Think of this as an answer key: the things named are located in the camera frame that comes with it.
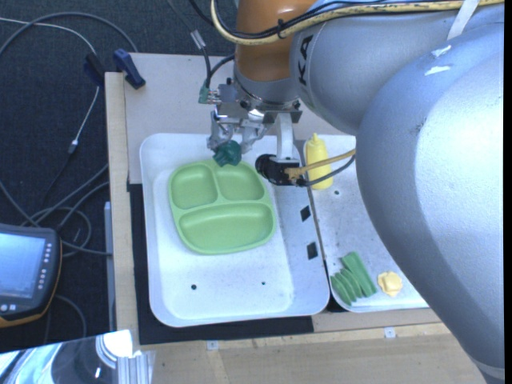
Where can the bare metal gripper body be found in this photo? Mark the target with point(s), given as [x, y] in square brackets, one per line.
[256, 112]

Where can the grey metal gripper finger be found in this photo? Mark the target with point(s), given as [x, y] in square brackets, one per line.
[219, 136]
[250, 138]

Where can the dark green broccoli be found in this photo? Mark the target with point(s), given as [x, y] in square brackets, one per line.
[228, 155]

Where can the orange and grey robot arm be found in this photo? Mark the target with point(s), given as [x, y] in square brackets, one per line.
[420, 134]

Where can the pale flat board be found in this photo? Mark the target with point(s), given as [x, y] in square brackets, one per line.
[168, 102]

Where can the yellow squeeze bottle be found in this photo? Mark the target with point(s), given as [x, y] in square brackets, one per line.
[318, 162]

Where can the green divided plate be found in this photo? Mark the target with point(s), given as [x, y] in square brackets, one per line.
[224, 218]

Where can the thin black and white rod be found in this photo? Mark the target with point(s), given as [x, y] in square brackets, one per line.
[320, 238]

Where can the white plastic tray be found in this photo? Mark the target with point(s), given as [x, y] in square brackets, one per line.
[224, 286]
[352, 230]

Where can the green sliced vegetable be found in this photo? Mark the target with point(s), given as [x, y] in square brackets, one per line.
[354, 280]

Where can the small yellow toy food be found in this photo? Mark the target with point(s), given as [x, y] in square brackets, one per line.
[390, 283]

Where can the black cylinder on white bracket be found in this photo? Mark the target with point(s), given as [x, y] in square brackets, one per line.
[276, 168]

